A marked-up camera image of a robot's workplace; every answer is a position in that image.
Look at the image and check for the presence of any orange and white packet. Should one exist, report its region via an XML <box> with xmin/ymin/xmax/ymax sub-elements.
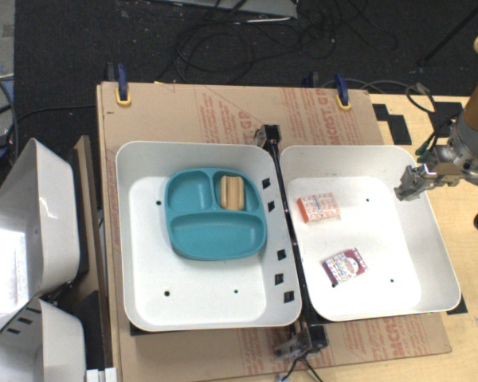
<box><xmin>296</xmin><ymin>191</ymin><xmax>342</xmax><ymax>225</ymax></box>

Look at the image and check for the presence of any brown cardboard board red print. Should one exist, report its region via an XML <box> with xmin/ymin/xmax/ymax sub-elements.
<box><xmin>96</xmin><ymin>81</ymin><xmax>453</xmax><ymax>382</ymax></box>

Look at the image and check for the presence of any tan toy hot dog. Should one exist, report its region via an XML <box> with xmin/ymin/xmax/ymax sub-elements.
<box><xmin>219</xmin><ymin>174</ymin><xmax>246</xmax><ymax>211</ymax></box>

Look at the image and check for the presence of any blue divided plate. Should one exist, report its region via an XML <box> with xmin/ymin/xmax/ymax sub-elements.
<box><xmin>163</xmin><ymin>167</ymin><xmax>269</xmax><ymax>262</ymax></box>

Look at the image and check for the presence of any purple and white packet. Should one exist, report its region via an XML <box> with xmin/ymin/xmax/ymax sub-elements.
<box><xmin>321</xmin><ymin>247</ymin><xmax>369</xmax><ymax>287</ymax></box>

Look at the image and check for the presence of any black block with thin wires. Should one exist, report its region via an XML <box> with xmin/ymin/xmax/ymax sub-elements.
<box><xmin>254</xmin><ymin>123</ymin><xmax>282</xmax><ymax>149</ymax></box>
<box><xmin>273</xmin><ymin>321</ymin><xmax>329</xmax><ymax>361</ymax></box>

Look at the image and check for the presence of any white plastic tray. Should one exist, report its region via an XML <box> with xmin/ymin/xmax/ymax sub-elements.
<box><xmin>0</xmin><ymin>137</ymin><xmax>83</xmax><ymax>337</ymax></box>
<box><xmin>279</xmin><ymin>144</ymin><xmax>462</xmax><ymax>323</ymax></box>
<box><xmin>0</xmin><ymin>297</ymin><xmax>87</xmax><ymax>382</ymax></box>
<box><xmin>115</xmin><ymin>140</ymin><xmax>304</xmax><ymax>333</ymax></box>

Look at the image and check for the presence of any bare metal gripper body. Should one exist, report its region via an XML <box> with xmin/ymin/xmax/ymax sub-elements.
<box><xmin>430</xmin><ymin>144</ymin><xmax>478</xmax><ymax>189</ymax></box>

